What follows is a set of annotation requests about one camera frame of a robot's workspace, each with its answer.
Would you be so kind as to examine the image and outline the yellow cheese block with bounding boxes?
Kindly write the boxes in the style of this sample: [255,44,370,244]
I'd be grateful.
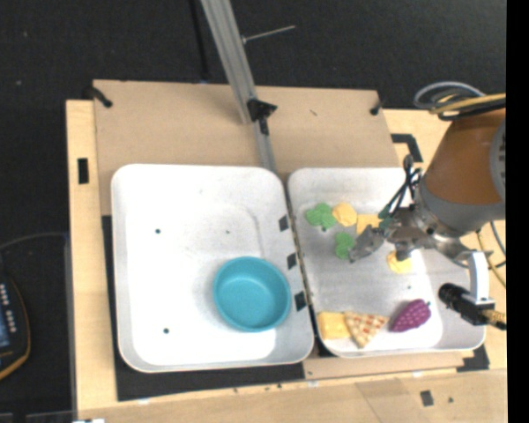
[316,310,352,341]

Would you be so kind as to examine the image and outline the brown cardboard board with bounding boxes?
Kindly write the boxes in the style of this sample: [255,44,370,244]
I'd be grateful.
[92,79,473,381]

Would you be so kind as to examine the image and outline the green broccoli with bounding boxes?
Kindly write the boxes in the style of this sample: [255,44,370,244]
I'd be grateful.
[304,202,338,232]
[333,231,356,262]

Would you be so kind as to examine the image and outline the purple grapes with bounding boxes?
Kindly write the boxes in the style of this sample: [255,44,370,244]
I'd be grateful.
[388,298,434,334]

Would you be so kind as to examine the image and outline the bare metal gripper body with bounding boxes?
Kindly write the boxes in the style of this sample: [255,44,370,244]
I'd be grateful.
[385,207,473,264]

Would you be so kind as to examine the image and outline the black cylinder on white bracket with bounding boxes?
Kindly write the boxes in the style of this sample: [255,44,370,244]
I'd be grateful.
[437,250,497,326]

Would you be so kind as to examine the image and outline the blue bowl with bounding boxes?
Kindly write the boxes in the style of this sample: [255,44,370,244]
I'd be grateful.
[212,256,293,334]

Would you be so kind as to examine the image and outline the pizza slice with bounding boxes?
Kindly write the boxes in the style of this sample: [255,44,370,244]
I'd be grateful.
[343,310,391,350]

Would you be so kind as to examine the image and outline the yellow toy food piece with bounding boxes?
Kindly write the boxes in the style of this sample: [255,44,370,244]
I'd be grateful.
[355,212,384,235]
[386,250,414,275]
[332,202,359,228]

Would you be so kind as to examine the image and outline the white plastic tray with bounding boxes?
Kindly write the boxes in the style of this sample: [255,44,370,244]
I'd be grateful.
[110,163,316,374]
[286,167,488,360]

